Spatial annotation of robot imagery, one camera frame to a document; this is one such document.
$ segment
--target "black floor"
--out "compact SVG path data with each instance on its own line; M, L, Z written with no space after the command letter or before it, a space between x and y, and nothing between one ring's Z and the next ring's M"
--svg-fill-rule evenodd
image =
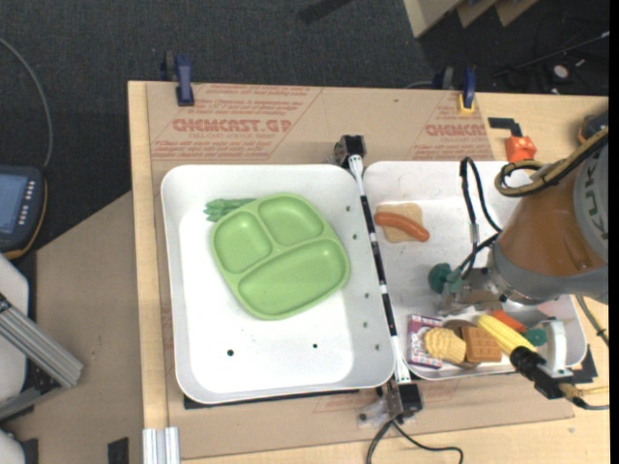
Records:
M466 30L448 14L419 40L402 0L0 0L0 38L43 84L55 132L35 246L130 190L127 81L158 79L167 49L195 81L403 88L475 66L478 91L608 95L609 39L561 57L572 83L492 76L608 26L609 0L542 0L507 28L494 10ZM39 166L46 146L37 90L0 46L0 164Z

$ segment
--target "yellow corn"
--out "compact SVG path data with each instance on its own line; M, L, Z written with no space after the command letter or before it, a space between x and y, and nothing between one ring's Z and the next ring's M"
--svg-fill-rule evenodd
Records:
M501 350L508 356L512 354L516 347L520 346L524 346L534 352L537 350L524 336L489 314L480 316L477 319L477 326L496 338Z

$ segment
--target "green plate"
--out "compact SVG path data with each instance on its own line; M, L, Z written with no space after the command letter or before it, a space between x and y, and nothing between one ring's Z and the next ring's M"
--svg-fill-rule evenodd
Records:
M239 302L264 320L309 309L350 275L331 225L307 199L291 193L256 199L220 219L211 250Z

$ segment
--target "sausage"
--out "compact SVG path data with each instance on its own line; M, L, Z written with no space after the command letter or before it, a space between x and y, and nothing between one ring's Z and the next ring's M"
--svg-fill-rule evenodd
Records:
M429 239L429 232L427 232L423 225L404 215L390 212L378 212L374 215L374 222L381 227L395 227L399 230L403 230L409 236L422 243Z

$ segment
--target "wooden table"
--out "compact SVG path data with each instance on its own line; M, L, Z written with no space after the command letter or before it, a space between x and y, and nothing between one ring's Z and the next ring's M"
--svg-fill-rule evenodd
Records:
M133 207L135 224L137 289L139 303L140 351L144 428L169 426L163 362L162 315L160 307L158 253L154 222L153 181L150 159L148 103L145 82L129 83L129 111L133 167ZM380 95L368 91L369 95ZM418 95L424 91L408 91ZM476 102L483 112L492 153L505 159L506 133L491 130L487 117L510 117L520 123L525 134L537 145L537 160L557 160L575 146L575 132L584 115L607 108L607 98L554 97L482 94ZM428 112L414 112L428 116ZM603 325L608 322L608 307L589 302ZM608 385L608 349L590 324L581 316L599 370L595 386ZM607 401L607 394L591 395L590 403ZM458 446L465 462L609 462L609 412L575 409L572 420L555 420L512 426L455 431L425 435L428 446ZM192 459L191 463L362 463L368 442L284 449L243 455ZM375 462L456 462L449 452L430 453L411 446L402 438L388 438L375 454Z

